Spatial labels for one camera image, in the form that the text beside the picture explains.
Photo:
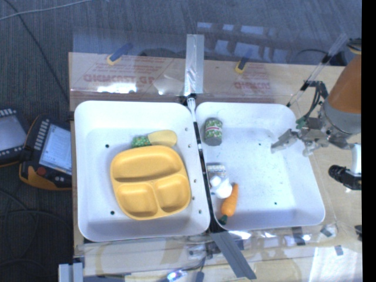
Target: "black electronic device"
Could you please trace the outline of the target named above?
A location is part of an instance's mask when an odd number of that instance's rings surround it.
[[[20,179],[37,188],[69,190],[72,188],[71,129],[48,115],[33,122],[19,165]]]
[[[0,109],[0,167],[19,162],[29,127],[18,109]]]

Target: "device screen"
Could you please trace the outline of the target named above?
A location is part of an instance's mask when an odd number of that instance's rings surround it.
[[[39,163],[72,174],[71,132],[51,124]]]
[[[24,144],[26,133],[16,116],[0,117],[0,151]]]

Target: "robotic claw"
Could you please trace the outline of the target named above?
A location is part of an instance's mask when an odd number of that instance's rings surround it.
[[[271,145],[271,152],[285,149],[298,139],[305,144],[305,156],[329,144],[351,150],[351,168],[333,165],[328,173],[344,186],[361,190],[361,144],[347,142],[351,136],[361,132],[361,39],[350,40],[347,46],[356,55],[345,67],[331,92],[327,92],[322,81],[306,82],[301,91],[315,87],[311,108],[296,121],[297,131],[289,129],[282,134]],[[320,105],[318,117],[310,117],[317,105]]]

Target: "beige surface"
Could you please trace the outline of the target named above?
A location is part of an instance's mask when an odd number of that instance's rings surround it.
[[[70,55],[70,69],[90,67],[88,59],[97,59],[98,55]],[[207,100],[262,101],[286,104],[292,94],[298,91],[303,80],[313,71],[314,66],[250,64],[245,75],[233,73],[234,63],[205,61],[205,83]],[[174,74],[178,76],[180,65],[175,63]],[[326,67],[317,77],[330,90],[343,67]],[[80,78],[80,72],[71,75]],[[307,90],[299,102],[291,107],[297,117],[308,111],[313,90]],[[128,100],[129,95],[108,95],[87,91],[71,92],[71,111],[86,99],[120,99]],[[175,101],[174,95],[165,97]],[[151,101],[159,101],[161,96],[149,96]],[[361,135],[356,135],[350,142],[361,142]],[[74,124],[72,124],[72,151],[74,152]],[[257,281],[354,281],[362,279],[362,242],[357,239],[354,226],[362,223],[361,192],[351,191],[328,175],[331,165],[351,166],[351,153],[329,146],[316,150],[310,156],[314,173],[325,203],[327,216],[324,224],[335,231],[335,237],[326,237],[319,232],[321,227],[304,227],[303,233],[308,237],[305,246],[297,246],[291,241],[291,229],[269,231],[252,231],[251,237],[244,241],[243,254],[255,271]],[[76,210],[75,162],[73,162],[73,203]],[[132,272],[125,281],[158,281],[165,278],[172,268],[195,267],[203,257],[202,244],[208,239],[168,239],[120,241],[117,243],[83,244],[83,237],[77,228],[75,212],[75,251],[77,256],[85,256],[84,273],[114,274]],[[341,246],[343,254],[337,254]],[[189,250],[197,250],[194,255]],[[246,281],[237,279],[226,263],[222,254],[215,254],[207,259],[203,268],[205,281]],[[187,271],[188,275],[179,281],[194,281],[196,271]]]

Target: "white tray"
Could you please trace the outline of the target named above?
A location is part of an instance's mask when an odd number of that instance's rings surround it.
[[[294,113],[283,105],[205,102],[196,109],[201,138],[206,119],[223,122],[219,146],[203,143],[206,163],[224,163],[231,182],[239,184],[239,200],[228,230],[310,226],[323,221],[325,208],[304,145],[295,142],[272,154],[270,146],[287,129],[295,129]],[[222,200],[212,196],[217,219]]]
[[[170,129],[173,147],[186,167],[192,191],[183,211],[153,220],[127,217],[117,204],[110,180],[110,163],[130,149],[134,136]],[[78,226],[91,241],[114,241],[203,233],[210,214],[188,109],[178,103],[87,101],[75,110]]]

